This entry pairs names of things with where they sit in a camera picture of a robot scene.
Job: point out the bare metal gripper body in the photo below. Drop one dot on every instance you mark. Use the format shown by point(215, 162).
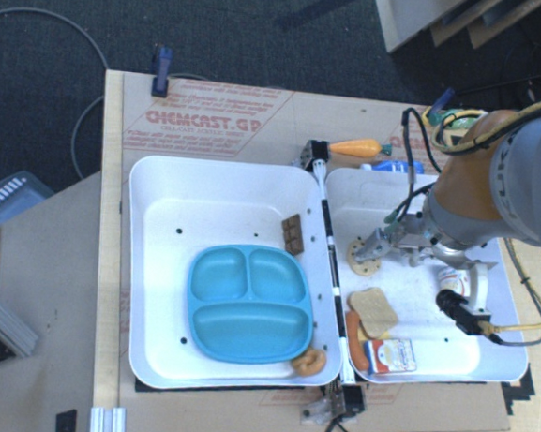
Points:
point(415, 234)

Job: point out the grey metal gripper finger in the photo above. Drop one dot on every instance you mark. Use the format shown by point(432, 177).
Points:
point(415, 259)
point(370, 247)

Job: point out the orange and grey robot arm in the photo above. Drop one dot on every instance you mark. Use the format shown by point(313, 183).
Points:
point(513, 184)

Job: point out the round tan biscuit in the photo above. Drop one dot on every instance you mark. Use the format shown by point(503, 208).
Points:
point(365, 265)

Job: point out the thin black and white rod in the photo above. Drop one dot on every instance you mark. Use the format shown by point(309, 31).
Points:
point(330, 244)

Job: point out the small white can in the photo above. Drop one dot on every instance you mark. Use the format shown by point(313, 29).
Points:
point(453, 279)

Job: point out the tan bread slice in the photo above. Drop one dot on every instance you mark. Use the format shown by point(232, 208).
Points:
point(374, 311)

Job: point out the blue and white bottle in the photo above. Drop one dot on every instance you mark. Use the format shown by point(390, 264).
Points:
point(392, 166)

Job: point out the brown chocolate bar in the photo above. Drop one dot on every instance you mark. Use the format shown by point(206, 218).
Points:
point(293, 235)

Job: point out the white plastic tray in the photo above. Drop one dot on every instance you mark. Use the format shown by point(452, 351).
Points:
point(428, 346)
point(167, 267)

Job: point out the red and white carton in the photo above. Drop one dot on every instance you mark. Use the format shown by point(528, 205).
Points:
point(390, 356)

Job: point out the orange carrot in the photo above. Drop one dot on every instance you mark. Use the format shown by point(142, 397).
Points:
point(356, 147)

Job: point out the orange sausage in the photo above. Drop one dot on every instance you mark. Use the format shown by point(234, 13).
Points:
point(357, 349)

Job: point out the tan doughnut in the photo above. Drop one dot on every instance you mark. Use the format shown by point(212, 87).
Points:
point(308, 362)

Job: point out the blue divided plate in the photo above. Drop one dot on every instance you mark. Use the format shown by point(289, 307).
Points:
point(249, 302)

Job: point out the brown cardboard board red print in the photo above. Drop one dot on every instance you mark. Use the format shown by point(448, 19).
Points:
point(203, 124)

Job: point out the black cylinder on white bracket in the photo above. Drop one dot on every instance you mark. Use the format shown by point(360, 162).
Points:
point(460, 311)

